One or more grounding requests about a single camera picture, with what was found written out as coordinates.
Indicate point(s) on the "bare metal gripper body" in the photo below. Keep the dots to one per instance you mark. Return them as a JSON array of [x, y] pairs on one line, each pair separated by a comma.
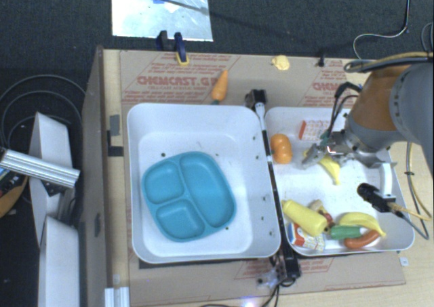
[[342, 144]]

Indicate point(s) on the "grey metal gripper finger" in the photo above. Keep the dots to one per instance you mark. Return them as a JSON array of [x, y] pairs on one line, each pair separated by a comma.
[[314, 156], [341, 160]]

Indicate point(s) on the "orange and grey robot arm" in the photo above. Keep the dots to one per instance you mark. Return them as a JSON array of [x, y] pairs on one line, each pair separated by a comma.
[[379, 109]]

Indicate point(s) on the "yellow banana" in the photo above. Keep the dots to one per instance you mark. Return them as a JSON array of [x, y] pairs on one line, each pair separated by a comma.
[[361, 219], [333, 169]]

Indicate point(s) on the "white and orange carton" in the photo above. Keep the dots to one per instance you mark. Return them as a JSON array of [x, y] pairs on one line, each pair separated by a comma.
[[310, 131]]

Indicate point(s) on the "orange toy pumpkin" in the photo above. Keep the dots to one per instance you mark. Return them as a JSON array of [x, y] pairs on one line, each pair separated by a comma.
[[281, 149]]

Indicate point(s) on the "white plastic tray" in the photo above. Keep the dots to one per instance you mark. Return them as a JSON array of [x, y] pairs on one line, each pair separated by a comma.
[[203, 122], [318, 190]]

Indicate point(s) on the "thin black and white rod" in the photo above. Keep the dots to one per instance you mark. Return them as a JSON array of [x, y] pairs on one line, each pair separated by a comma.
[[271, 170]]

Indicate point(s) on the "beige hot dog bun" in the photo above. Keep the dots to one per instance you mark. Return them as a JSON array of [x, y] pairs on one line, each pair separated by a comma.
[[320, 206]]

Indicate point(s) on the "yellow bottle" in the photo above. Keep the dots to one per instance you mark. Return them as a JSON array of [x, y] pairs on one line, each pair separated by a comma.
[[303, 215]]

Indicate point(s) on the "green toy vegetable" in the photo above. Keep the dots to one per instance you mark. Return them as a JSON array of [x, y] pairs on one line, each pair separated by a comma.
[[346, 232]]

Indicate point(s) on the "orange-red sausage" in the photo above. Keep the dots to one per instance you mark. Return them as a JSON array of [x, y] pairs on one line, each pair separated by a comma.
[[361, 241]]

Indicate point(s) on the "orange and white packet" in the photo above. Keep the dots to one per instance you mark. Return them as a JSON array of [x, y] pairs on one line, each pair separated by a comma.
[[303, 240]]

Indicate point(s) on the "pale yellow lumpy toy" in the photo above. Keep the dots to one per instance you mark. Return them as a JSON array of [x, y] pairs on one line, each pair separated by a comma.
[[281, 62]]

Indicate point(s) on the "blue divided plate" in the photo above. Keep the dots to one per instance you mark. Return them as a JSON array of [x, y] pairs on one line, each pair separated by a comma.
[[203, 183]]

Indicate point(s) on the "orange carrot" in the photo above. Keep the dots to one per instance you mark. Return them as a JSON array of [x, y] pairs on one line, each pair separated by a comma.
[[220, 87]]

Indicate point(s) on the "brown cardboard board red print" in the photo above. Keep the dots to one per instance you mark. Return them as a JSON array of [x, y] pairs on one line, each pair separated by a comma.
[[190, 78]]

